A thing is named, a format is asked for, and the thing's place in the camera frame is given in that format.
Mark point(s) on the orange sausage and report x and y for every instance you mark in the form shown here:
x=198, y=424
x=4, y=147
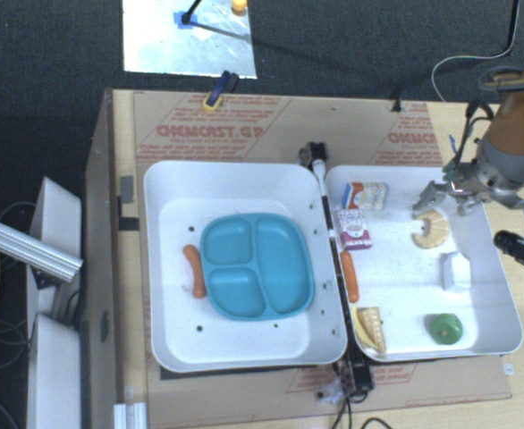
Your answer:
x=194, y=271
x=349, y=276

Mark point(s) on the green doughnut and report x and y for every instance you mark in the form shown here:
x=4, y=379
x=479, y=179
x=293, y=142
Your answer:
x=445, y=328

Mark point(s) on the thin black and white rod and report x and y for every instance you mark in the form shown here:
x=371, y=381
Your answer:
x=320, y=174

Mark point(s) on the pink and white packet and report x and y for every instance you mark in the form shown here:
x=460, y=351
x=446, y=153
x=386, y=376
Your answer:
x=354, y=229

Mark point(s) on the black cylinder on white bracket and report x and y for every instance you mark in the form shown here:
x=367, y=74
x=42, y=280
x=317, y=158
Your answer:
x=518, y=245

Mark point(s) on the tan croissant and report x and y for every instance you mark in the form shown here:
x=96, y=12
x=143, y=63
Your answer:
x=436, y=233

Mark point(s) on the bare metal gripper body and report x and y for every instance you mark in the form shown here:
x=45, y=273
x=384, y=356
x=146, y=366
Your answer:
x=467, y=181

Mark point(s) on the blue divided plate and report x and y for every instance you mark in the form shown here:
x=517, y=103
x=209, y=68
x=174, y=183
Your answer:
x=257, y=266

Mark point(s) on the blue and white carton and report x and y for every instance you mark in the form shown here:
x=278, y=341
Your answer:
x=365, y=195

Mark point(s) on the white plastic tray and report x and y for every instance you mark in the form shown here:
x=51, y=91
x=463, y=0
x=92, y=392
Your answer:
x=177, y=186
x=405, y=275

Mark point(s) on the brown cardboard board red print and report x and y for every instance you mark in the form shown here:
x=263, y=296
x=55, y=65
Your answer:
x=262, y=128

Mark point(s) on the white box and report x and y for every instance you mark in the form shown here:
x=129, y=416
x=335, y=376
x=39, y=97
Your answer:
x=455, y=272

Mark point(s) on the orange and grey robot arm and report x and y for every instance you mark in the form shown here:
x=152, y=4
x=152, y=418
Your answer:
x=519, y=123

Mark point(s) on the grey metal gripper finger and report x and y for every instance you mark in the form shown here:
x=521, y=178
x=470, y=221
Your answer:
x=467, y=204
x=428, y=198

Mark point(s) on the yellow banana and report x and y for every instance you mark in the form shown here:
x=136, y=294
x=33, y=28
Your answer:
x=359, y=332

